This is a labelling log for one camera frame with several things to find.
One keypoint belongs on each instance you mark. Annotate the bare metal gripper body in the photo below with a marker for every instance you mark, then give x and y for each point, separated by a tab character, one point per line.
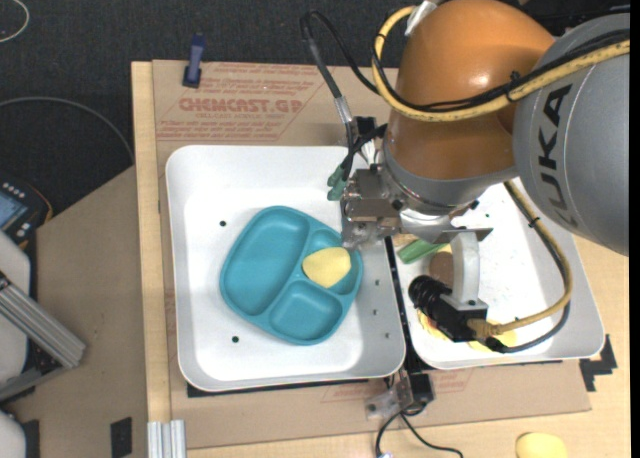
371	198

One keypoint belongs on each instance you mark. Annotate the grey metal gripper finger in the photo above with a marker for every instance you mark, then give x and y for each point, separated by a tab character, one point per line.
371	234
351	238

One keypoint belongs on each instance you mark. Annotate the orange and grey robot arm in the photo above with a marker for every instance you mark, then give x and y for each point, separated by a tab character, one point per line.
465	96

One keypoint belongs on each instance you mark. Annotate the yellow toy crisp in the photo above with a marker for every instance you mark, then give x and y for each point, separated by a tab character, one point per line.
326	267

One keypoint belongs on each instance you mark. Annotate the green toy pea pod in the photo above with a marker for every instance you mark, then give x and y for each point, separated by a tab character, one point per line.
417	251

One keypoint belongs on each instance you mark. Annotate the brown round biscuit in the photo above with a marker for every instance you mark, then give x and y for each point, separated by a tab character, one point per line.
441	266

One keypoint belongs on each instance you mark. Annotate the blue divided plate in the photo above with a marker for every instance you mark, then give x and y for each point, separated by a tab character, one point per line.
265	271

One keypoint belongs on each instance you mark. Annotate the yellow and red pizza slice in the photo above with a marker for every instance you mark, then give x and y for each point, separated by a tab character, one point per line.
425	322

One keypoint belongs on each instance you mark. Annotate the white plastic tray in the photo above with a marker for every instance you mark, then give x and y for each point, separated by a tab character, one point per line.
515	276
210	256

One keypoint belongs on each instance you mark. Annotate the brown cardboard board, red print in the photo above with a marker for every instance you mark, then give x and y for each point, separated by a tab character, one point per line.
240	111

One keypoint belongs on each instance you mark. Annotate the yellow rounded toy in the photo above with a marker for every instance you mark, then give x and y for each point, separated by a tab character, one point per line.
542	446

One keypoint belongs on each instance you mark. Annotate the black cylinder on white bracket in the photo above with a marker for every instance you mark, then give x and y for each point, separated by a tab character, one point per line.
465	266

